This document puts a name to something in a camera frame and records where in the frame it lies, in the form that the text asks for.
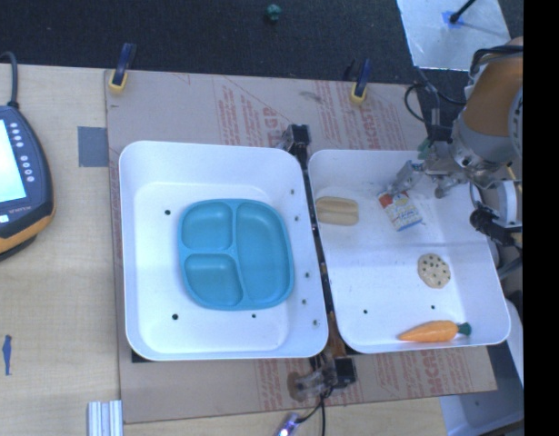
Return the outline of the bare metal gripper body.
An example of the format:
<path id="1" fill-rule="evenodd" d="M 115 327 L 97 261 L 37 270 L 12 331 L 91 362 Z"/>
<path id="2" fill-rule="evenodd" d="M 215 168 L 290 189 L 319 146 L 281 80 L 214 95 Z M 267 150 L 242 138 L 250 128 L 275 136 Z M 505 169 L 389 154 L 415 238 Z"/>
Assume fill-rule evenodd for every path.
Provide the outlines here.
<path id="1" fill-rule="evenodd" d="M 424 159 L 424 173 L 475 183 L 492 177 L 492 149 L 489 146 L 433 145 Z"/>

